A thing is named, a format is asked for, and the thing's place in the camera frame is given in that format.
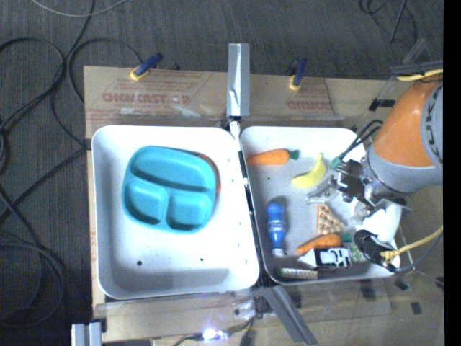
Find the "blue bottle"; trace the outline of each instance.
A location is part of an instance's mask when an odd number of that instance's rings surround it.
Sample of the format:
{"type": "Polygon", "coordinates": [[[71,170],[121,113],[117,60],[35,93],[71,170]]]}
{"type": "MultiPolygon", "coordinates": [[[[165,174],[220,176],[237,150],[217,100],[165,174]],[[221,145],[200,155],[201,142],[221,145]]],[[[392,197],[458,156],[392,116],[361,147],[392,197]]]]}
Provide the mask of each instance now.
{"type": "Polygon", "coordinates": [[[279,203],[269,203],[266,206],[267,233],[272,243],[272,254],[283,257],[283,239],[285,238],[284,208],[279,203]]]}

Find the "blue clamp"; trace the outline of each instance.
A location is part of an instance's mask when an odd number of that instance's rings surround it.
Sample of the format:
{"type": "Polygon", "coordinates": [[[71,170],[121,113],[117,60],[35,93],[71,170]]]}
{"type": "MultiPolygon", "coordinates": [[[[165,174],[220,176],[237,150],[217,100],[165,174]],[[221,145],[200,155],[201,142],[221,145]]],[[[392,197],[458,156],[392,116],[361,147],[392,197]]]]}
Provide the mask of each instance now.
{"type": "Polygon", "coordinates": [[[296,72],[291,76],[290,79],[290,88],[292,90],[299,90],[301,88],[301,80],[303,79],[303,75],[305,72],[305,67],[307,65],[308,60],[306,58],[302,58],[299,60],[299,64],[297,65],[296,72]]]}
{"type": "Polygon", "coordinates": [[[149,69],[155,68],[157,64],[164,58],[163,55],[160,53],[155,54],[154,56],[151,56],[148,60],[146,60],[144,63],[142,63],[140,66],[134,68],[130,72],[130,76],[132,79],[135,81],[139,81],[142,79],[144,76],[147,76],[149,73],[149,69]]]}

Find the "yellow toy banana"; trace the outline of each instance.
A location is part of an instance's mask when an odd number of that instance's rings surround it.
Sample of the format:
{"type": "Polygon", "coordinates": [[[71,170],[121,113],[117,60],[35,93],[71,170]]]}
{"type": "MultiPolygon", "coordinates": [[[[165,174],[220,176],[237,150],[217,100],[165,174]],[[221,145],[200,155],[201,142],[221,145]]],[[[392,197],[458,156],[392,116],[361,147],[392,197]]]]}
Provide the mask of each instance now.
{"type": "Polygon", "coordinates": [[[323,163],[322,154],[317,155],[317,161],[315,162],[312,170],[306,174],[302,174],[292,179],[292,183],[296,187],[306,188],[317,185],[326,173],[326,165],[323,163]]]}

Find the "light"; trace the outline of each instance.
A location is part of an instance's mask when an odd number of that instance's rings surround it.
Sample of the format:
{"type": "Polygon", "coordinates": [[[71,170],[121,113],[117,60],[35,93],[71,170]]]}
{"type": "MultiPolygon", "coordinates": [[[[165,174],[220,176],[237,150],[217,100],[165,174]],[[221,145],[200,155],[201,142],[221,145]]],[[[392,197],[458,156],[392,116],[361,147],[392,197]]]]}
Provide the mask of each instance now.
{"type": "Polygon", "coordinates": [[[207,328],[203,331],[202,336],[205,342],[227,341],[229,339],[229,334],[227,332],[215,331],[213,328],[207,328]]]}

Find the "blue divided plate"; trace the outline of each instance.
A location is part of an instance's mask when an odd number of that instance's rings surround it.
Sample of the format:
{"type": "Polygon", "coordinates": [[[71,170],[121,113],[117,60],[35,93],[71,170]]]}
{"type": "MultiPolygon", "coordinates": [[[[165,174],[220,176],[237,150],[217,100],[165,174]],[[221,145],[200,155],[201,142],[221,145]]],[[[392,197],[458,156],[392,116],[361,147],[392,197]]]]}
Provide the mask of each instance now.
{"type": "Polygon", "coordinates": [[[133,221],[153,229],[195,232],[210,220],[216,184],[213,168],[198,155],[145,146],[128,163],[123,210],[133,221]]]}

